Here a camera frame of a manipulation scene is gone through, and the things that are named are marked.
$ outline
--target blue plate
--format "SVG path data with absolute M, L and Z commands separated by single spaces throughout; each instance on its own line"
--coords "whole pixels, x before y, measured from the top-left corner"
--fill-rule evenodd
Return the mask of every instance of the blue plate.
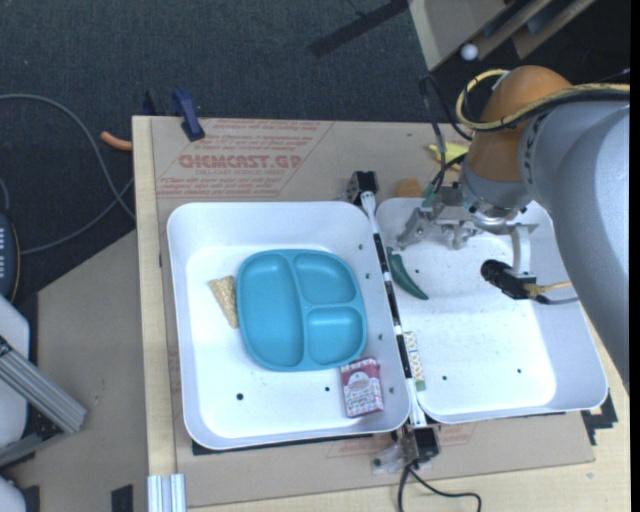
M 334 254 L 256 253 L 236 278 L 240 332 L 249 354 L 278 371 L 335 368 L 366 343 L 366 320 L 353 271 Z

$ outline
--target wooden table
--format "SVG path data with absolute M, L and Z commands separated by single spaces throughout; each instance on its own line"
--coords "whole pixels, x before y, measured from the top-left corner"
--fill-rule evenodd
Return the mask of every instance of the wooden table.
M 144 380 L 150 475 L 177 472 L 165 328 L 164 292 L 158 264 L 160 237 L 151 118 L 133 118 Z M 629 397 L 599 344 L 618 414 L 614 428 L 598 430 L 593 463 L 497 473 L 439 481 L 447 492 L 473 491 L 484 510 L 630 510 Z M 320 493 L 299 497 L 197 508 L 198 511 L 394 510 L 397 486 Z M 447 500 L 409 485 L 406 510 L 474 510 L 472 500 Z

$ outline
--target black floor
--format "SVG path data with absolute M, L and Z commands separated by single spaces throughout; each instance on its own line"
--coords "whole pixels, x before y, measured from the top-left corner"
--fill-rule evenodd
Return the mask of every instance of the black floor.
M 507 42 L 483 62 L 454 56 L 435 76 L 449 104 L 494 67 L 600 80 L 630 67 L 630 13 L 630 0 L 599 0 L 526 61 Z M 0 0 L 0 97 L 70 109 L 117 189 L 132 176 L 131 156 L 98 135 L 129 138 L 149 88 L 167 100 L 188 90 L 201 116 L 427 122 L 417 88 L 426 72 L 404 0 Z M 434 116 L 446 121 L 441 109 Z M 114 197 L 84 132 L 50 104 L 0 98 L 0 179 L 27 253 L 17 304 L 134 228 L 118 205 L 72 240 L 30 253 L 81 230 Z M 131 192 L 125 201 L 133 209 Z

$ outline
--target white ball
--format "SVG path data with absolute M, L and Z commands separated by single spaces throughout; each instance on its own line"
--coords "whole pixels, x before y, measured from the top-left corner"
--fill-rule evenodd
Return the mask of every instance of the white ball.
M 460 56 L 464 60 L 473 60 L 478 56 L 478 47 L 475 44 L 467 43 L 460 49 Z

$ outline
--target green pepper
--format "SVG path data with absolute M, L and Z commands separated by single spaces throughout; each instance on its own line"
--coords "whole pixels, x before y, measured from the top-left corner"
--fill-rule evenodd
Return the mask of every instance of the green pepper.
M 387 259 L 389 260 L 389 269 L 391 270 L 391 277 L 393 278 L 394 283 L 396 283 L 405 292 L 410 293 L 418 299 L 429 299 L 429 296 L 420 289 L 413 279 L 411 279 L 407 269 L 404 268 L 402 256 L 394 254 L 392 247 L 387 247 Z

